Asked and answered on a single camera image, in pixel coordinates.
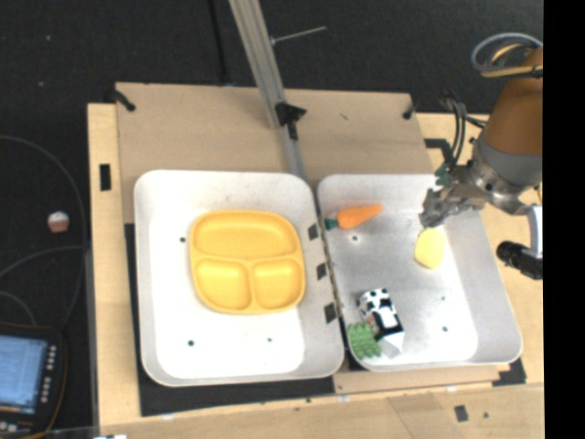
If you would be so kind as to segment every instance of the metal pole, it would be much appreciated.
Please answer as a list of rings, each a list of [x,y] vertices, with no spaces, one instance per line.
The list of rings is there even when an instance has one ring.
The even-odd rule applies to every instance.
[[[254,80],[266,104],[270,124],[281,130],[282,144],[290,171],[305,179],[298,141],[291,138],[287,128],[281,127],[276,112],[276,106],[286,103],[286,98],[260,2],[259,0],[229,0],[229,4],[236,19]]]

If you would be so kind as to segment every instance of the green toy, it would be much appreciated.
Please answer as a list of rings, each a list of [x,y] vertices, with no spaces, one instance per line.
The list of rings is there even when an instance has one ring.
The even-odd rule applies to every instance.
[[[380,356],[382,349],[374,339],[374,330],[370,324],[350,324],[347,326],[349,344],[355,355],[360,358]]]

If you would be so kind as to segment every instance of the black bracket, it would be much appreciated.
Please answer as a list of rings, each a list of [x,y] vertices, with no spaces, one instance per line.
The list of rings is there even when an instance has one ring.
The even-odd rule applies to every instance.
[[[278,115],[278,122],[282,127],[284,125],[288,127],[291,140],[298,140],[299,134],[296,131],[296,123],[307,113],[307,111],[300,107],[291,106],[286,102],[279,102],[276,104],[275,109],[276,115]]]

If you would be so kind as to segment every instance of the yellow disc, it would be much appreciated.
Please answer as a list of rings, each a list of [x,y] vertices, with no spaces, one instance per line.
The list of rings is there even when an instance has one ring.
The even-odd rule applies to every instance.
[[[427,228],[423,230],[414,246],[414,260],[428,268],[437,268],[445,253],[447,237],[443,229]]]

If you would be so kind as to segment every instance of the yellow plate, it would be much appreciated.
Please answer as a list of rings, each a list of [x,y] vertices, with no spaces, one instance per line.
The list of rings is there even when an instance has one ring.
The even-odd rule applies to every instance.
[[[219,312],[277,312],[294,307],[304,296],[299,236],[276,213],[210,211],[193,224],[189,253],[197,294]]]

